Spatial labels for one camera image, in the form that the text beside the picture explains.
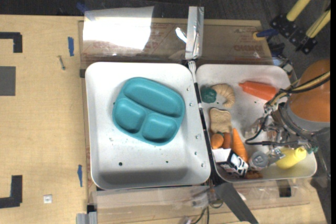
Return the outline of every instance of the metal can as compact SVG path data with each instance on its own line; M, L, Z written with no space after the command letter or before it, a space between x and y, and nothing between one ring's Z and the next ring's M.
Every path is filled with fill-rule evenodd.
M251 170L260 171L267 167L268 165L268 157L262 151L256 151L252 154L251 158L248 161L249 168Z

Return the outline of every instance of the gray square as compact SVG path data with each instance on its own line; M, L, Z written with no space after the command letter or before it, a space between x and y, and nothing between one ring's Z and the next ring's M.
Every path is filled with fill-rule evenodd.
M16 67L0 67L0 96L15 96Z

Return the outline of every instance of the wooden table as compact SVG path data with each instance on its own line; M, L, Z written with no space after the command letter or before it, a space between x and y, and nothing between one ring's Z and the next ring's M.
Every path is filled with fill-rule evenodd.
M0 96L0 197L9 197L11 176L23 177L23 202L19 207L0 209L1 224L75 223L76 214L86 212L81 20L83 17L0 15L0 31L23 36L23 53L13 53L12 40L0 39L0 66L16 67L15 96ZM74 39L74 56L69 54L68 37ZM326 223L316 190L309 184L305 188L307 204L252 212L260 223ZM52 203L44 203L44 195L52 195ZM211 214L210 220L238 221L231 212ZM181 223L181 219L139 223Z

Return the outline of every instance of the green ball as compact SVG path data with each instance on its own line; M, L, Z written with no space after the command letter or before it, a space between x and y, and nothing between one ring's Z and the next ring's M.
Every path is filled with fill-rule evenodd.
M214 103L216 101L217 92L211 88L203 88L201 90L201 98L204 103Z

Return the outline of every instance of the teal plate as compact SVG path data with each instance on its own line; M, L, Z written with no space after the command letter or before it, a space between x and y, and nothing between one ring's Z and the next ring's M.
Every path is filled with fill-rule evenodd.
M185 112L174 90L146 78L129 79L114 103L112 118L123 133L153 145L174 139Z

